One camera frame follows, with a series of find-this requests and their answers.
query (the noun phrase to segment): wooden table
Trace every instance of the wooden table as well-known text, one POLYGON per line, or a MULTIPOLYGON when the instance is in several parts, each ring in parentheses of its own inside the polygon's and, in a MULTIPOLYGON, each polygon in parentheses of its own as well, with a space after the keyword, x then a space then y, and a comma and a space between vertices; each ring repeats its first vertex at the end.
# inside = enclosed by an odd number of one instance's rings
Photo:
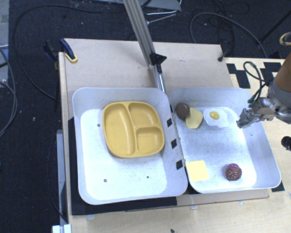
MULTIPOLYGON (((195 233, 195 232, 291 232, 291 152, 281 146, 291 137, 291 125, 277 119, 263 122, 282 175, 284 191, 271 189, 218 194, 184 194, 176 207, 96 214, 93 220, 71 213, 68 120, 73 117, 72 95, 82 87, 155 87, 153 70, 143 59, 138 42, 66 39, 78 57, 70 63, 59 54, 65 179, 68 221, 73 233, 195 233)), ((218 62, 219 45, 154 43, 167 56, 162 64, 166 93, 179 87, 239 87, 226 64, 243 70, 248 59, 226 58, 218 62)), ((258 67, 283 60, 250 59, 258 67)), ((248 77, 252 94, 259 83, 248 77)))

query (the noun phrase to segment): black fabric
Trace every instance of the black fabric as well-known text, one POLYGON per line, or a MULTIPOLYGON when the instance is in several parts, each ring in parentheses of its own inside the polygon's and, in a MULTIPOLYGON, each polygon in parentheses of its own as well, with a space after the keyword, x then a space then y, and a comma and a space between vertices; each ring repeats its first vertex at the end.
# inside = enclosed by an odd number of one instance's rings
POLYGON ((71 209, 73 215, 99 214, 116 211, 129 211, 137 209, 175 206, 176 197, 146 199, 110 203, 105 205, 91 205, 80 197, 78 189, 77 146, 75 137, 74 119, 68 122, 69 131, 69 155, 70 155, 70 180, 71 180, 71 209))
MULTIPOLYGON (((192 17, 201 12, 222 14, 222 10, 261 39, 290 11, 291 0, 183 0, 181 8, 182 11, 174 17, 150 23, 153 41, 193 43, 189 30, 192 17)), ((144 9, 144 12, 158 10, 144 9)), ((161 17, 146 16, 146 19, 151 21, 161 17)), ((216 22, 214 17, 202 16, 193 23, 197 43, 221 44, 223 52, 228 52, 227 57, 264 57, 257 43, 236 26, 232 27, 235 46, 233 51, 229 51, 229 43, 233 41, 230 32, 215 26, 207 27, 216 22)), ((263 42, 267 55, 279 51, 285 58, 289 54, 291 49, 280 45, 279 38, 290 31, 291 15, 263 42)), ((52 225, 59 224, 59 215, 48 192, 47 162, 52 139, 61 127, 60 105, 32 85, 21 68, 15 49, 36 85, 56 96, 58 71, 45 55, 43 45, 50 40, 56 49, 60 49, 58 41, 61 38, 136 39, 123 5, 81 0, 10 0, 9 59, 15 75, 19 107, 13 124, 0 140, 0 233, 45 233, 50 232, 52 225), (51 4, 120 12, 87 13, 49 6, 51 4)), ((116 58, 112 52, 109 54, 110 58, 116 58)), ((164 63, 162 70, 163 73, 166 71, 164 63)), ((11 108, 11 93, 1 88, 0 129, 6 124, 11 108)), ((56 143, 51 150, 49 182, 52 197, 58 205, 56 143)))

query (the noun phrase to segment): black clamp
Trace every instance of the black clamp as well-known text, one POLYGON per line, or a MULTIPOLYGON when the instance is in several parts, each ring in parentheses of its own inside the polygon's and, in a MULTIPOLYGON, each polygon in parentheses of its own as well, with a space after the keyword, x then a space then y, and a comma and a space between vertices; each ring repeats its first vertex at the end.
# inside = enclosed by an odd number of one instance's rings
POLYGON ((157 53, 152 53, 152 54, 150 54, 150 59, 151 59, 152 65, 156 66, 157 72, 159 74, 162 74, 161 63, 163 63, 163 61, 165 59, 167 59, 167 57, 160 55, 160 54, 157 54, 157 53))

